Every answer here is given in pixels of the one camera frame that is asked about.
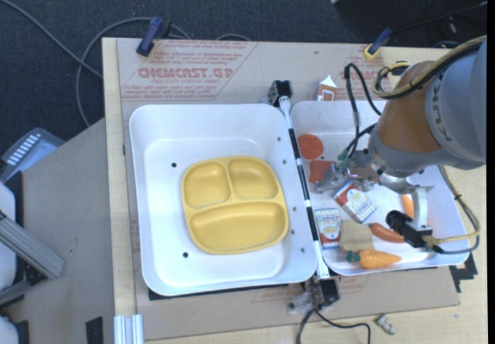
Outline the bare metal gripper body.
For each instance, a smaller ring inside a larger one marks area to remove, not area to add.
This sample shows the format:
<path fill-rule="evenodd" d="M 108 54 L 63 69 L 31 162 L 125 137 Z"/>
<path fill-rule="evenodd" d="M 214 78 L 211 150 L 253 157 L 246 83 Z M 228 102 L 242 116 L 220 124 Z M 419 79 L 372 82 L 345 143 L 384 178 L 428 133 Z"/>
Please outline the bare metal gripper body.
<path fill-rule="evenodd" d="M 338 163 L 343 177 L 356 184 L 362 191 L 371 191 L 379 182 L 379 175 L 373 170 L 368 149 L 358 150 L 351 157 Z"/>

